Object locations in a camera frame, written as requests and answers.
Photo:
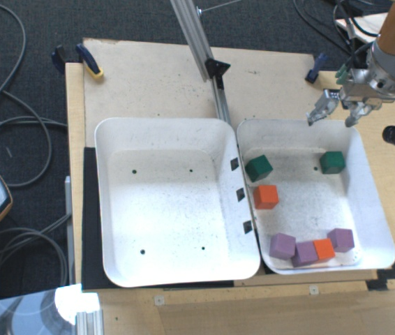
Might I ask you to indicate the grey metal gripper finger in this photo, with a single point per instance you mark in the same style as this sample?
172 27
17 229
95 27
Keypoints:
321 107
357 114

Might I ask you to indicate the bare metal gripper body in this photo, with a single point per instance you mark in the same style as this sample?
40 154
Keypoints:
372 86

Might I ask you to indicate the green cube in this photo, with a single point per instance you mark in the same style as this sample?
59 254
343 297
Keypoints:
258 168
332 162

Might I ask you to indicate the white plastic tray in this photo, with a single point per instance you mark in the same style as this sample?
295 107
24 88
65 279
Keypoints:
169 204
309 204

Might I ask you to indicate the orange cube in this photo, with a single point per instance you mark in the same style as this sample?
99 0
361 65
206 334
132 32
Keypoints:
324 250
265 197

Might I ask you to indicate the purple cube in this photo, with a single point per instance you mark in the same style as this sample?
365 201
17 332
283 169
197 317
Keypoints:
341 239
304 254
282 245

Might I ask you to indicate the pale wooden board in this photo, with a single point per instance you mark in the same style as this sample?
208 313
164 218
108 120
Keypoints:
148 82

